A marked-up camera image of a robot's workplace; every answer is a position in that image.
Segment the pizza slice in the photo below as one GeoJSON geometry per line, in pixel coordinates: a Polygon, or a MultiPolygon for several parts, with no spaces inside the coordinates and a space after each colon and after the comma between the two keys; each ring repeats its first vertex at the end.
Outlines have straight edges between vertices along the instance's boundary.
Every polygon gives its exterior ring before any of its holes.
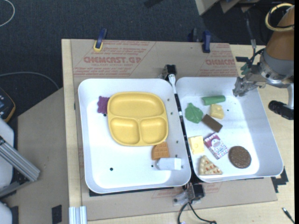
{"type": "Polygon", "coordinates": [[[220,175],[223,172],[212,163],[207,156],[202,156],[199,161],[199,175],[220,175]]]}

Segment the green toy leaf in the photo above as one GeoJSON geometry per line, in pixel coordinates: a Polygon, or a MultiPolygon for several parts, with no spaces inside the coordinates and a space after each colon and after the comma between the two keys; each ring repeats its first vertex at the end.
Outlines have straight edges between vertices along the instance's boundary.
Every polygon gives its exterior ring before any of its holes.
{"type": "Polygon", "coordinates": [[[185,117],[187,120],[198,124],[203,116],[203,112],[195,107],[192,103],[188,103],[187,108],[185,109],[185,117]]]}

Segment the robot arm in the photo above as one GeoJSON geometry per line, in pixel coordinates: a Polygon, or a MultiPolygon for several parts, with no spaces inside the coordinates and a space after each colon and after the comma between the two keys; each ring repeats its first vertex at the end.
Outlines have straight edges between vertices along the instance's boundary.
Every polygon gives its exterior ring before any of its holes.
{"type": "Polygon", "coordinates": [[[294,119],[294,83],[286,82],[294,75],[294,20],[295,6],[283,3],[273,7],[265,18],[266,26],[273,30],[273,35],[267,46],[256,52],[241,68],[244,77],[238,77],[233,94],[244,96],[257,87],[264,88],[266,84],[278,88],[287,88],[289,103],[283,104],[271,101],[269,109],[287,119],[294,119]],[[276,27],[270,24],[271,14],[280,7],[289,7],[276,27]],[[260,62],[253,64],[255,56],[260,54],[260,62]]]}

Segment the wooden table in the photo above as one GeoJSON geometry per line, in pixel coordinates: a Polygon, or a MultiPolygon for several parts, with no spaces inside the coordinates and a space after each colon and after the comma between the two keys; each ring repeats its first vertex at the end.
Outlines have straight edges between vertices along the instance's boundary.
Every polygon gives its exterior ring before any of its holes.
{"type": "MultiPolygon", "coordinates": [[[[231,45],[234,56],[252,56],[252,48],[248,45],[231,45]]],[[[74,110],[74,85],[72,72],[71,40],[62,40],[63,74],[64,74],[64,105],[65,105],[65,126],[66,126],[66,145],[67,145],[67,165],[68,165],[68,184],[69,184],[69,203],[71,207],[82,205],[80,192],[80,176],[77,146],[76,114],[74,110]]],[[[288,175],[287,185],[279,186],[277,193],[278,201],[270,203],[256,203],[220,208],[210,208],[199,210],[200,217],[208,220],[216,220],[218,224],[236,223],[291,223],[283,213],[285,207],[295,218],[294,204],[294,122],[286,120],[279,115],[271,112],[267,106],[271,100],[278,100],[287,103],[288,94],[286,90],[280,90],[272,86],[260,89],[260,96],[269,119],[269,123],[277,141],[284,165],[288,175]]],[[[136,217],[124,217],[117,219],[106,219],[90,221],[92,224],[175,224],[177,223],[177,212],[163,214],[152,214],[136,217]]],[[[192,213],[184,211],[181,221],[186,223],[201,223],[192,213]]]]}

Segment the dark brown round cookie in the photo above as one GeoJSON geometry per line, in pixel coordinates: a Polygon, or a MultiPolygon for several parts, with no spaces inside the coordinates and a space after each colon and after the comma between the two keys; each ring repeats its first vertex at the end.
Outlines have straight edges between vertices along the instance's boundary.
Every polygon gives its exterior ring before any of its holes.
{"type": "Polygon", "coordinates": [[[228,158],[236,168],[247,168],[251,164],[251,155],[242,146],[231,147],[228,158]]]}

